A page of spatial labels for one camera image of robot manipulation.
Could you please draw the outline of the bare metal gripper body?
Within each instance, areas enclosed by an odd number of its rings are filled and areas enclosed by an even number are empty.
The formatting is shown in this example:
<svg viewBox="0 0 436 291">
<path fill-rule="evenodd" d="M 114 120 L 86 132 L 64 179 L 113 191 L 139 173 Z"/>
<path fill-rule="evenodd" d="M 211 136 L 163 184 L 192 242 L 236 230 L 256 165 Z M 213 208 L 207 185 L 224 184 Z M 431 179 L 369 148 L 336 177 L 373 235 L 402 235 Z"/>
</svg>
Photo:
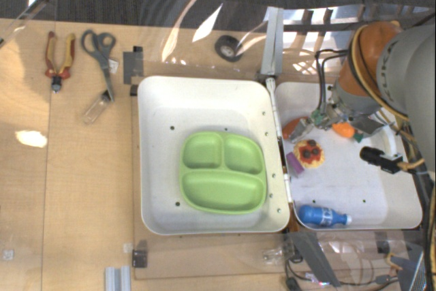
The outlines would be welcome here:
<svg viewBox="0 0 436 291">
<path fill-rule="evenodd" d="M 355 119 L 358 114 L 342 104 L 328 104 L 320 123 L 321 129 L 330 129 L 334 124 Z"/>
</svg>

